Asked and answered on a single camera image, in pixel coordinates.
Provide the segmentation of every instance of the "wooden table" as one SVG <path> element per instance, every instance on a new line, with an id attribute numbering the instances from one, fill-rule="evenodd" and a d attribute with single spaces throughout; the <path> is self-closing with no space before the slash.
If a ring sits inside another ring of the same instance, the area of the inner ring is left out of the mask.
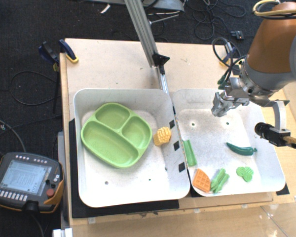
<path id="1" fill-rule="evenodd" d="M 71 179 L 68 122 L 74 118 L 74 94 L 82 88 L 159 88 L 141 44 L 134 41 L 66 39 L 79 57 L 76 64 L 60 55 L 62 107 L 66 158 L 69 227 L 74 236 L 269 236 L 268 231 L 296 235 L 296 150 L 276 148 L 290 191 L 179 200 L 180 209 L 76 219 L 71 216 Z M 170 95 L 181 88 L 217 88 L 225 72 L 210 45 L 157 43 L 159 53 L 170 57 L 165 65 Z M 285 99 L 281 90 L 274 99 Z M 296 121 L 287 109 L 287 124 L 296 137 Z M 274 113 L 264 108 L 265 121 Z"/>

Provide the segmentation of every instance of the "black connector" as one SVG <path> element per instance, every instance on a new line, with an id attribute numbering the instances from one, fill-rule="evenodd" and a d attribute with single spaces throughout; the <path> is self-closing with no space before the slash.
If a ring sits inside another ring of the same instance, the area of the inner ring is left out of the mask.
<path id="1" fill-rule="evenodd" d="M 237 40 L 244 40 L 244 35 L 242 31 L 231 31 L 230 32 L 231 36 L 236 37 Z"/>

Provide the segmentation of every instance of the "green plate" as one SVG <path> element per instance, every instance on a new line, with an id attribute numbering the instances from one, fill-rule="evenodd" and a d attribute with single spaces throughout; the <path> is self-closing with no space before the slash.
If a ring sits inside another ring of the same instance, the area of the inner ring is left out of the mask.
<path id="1" fill-rule="evenodd" d="M 117 168 L 134 165 L 152 138 L 149 124 L 131 109 L 106 103 L 81 130 L 83 144 L 98 158 Z"/>

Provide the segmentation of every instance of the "display screen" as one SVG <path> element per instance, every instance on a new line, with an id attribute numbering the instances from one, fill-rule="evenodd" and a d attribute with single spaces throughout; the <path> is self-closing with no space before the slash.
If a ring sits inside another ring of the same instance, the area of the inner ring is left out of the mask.
<path id="1" fill-rule="evenodd" d="M 12 160 L 0 188 L 40 196 L 51 167 Z"/>

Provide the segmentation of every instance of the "black bracket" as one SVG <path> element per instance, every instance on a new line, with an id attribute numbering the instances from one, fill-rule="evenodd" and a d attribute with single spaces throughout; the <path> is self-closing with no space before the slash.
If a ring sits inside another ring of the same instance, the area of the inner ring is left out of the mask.
<path id="1" fill-rule="evenodd" d="M 154 65 L 156 67 L 159 67 L 160 73 L 164 75 L 165 74 L 164 64 L 166 64 L 166 62 L 170 60 L 170 57 L 155 53 L 152 55 L 152 59 L 153 59 Z"/>

